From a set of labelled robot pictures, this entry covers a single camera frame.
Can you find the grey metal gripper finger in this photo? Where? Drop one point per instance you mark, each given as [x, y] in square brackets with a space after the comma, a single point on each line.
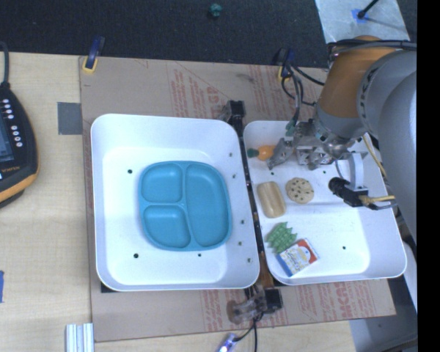
[280, 153]
[318, 160]

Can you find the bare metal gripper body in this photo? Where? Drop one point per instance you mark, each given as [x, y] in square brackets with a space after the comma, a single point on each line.
[309, 138]

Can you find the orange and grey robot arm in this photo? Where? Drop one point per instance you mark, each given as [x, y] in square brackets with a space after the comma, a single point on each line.
[385, 97]

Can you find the orange carrot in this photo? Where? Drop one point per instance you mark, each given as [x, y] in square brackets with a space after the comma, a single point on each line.
[265, 152]

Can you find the brown chocolate chip biscuit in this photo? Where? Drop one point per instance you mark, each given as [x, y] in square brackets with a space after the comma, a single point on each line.
[299, 190]

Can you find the beige bread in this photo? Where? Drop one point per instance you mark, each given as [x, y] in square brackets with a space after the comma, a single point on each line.
[271, 199]

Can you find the white plastic tray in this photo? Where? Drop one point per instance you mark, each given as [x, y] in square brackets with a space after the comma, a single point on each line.
[337, 233]
[121, 204]

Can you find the green zigzag toy vegetable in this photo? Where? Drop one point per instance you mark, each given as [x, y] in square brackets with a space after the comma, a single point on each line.
[281, 237]

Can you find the blue divided plate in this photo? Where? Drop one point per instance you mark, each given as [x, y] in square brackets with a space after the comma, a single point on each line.
[201, 204]

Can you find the white and blue carton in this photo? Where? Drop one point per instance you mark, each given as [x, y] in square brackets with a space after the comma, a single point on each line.
[297, 257]

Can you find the brown cardboard board red print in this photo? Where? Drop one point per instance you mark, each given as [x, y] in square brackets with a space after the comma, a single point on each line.
[139, 86]

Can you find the small dark green lump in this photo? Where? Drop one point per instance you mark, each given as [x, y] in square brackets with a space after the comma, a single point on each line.
[216, 9]

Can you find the black cylinder on white bracket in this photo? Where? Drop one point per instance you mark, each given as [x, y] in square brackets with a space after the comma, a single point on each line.
[346, 191]

